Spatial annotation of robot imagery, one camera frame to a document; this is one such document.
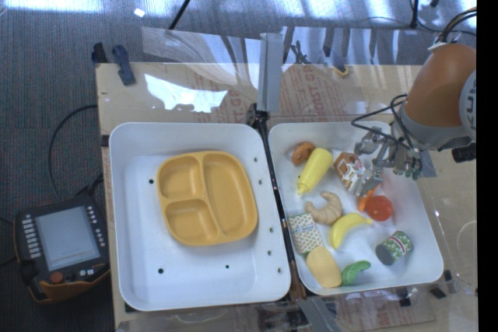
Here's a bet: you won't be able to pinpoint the green and white can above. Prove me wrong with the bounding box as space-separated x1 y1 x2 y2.
374 230 414 267

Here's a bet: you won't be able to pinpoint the white plastic tray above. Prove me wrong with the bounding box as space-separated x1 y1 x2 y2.
267 121 445 297
108 121 293 313

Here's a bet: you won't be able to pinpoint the tan croissant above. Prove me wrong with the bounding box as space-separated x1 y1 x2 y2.
303 190 344 227

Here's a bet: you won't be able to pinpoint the brown gingerbread house carton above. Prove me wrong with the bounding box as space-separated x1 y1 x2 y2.
332 151 367 194

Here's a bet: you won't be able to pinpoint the yellow banana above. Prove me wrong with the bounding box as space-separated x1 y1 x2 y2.
329 211 374 250

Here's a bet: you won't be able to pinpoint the white carton yellow pattern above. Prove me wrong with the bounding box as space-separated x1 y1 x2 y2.
287 212 325 257

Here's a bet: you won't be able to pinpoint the brown cardboard board red print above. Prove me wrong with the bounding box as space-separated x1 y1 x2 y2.
95 61 478 332

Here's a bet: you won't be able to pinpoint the yellow divided plate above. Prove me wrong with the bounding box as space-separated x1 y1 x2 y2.
156 149 260 247

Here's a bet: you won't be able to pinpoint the black block with thin wires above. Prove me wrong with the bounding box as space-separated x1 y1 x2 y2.
244 102 270 126

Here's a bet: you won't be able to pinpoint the orange carrot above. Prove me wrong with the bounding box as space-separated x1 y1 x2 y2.
357 186 381 212

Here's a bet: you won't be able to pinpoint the green pepper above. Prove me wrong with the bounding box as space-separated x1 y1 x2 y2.
340 260 373 287

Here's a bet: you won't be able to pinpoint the brown doughnut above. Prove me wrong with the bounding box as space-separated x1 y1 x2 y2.
291 141 317 167

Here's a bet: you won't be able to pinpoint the black cylinder on white bracket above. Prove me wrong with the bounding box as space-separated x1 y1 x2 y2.
451 142 478 164

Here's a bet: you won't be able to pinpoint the red tomato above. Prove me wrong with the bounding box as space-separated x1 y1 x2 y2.
363 194 395 223

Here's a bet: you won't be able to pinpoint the yellow oval potato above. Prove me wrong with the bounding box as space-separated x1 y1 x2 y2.
305 245 343 289

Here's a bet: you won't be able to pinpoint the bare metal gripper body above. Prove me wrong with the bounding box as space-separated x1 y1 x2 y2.
374 124 424 175

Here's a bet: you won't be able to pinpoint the yellow squeeze bottle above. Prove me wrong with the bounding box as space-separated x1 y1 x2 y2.
296 147 335 196

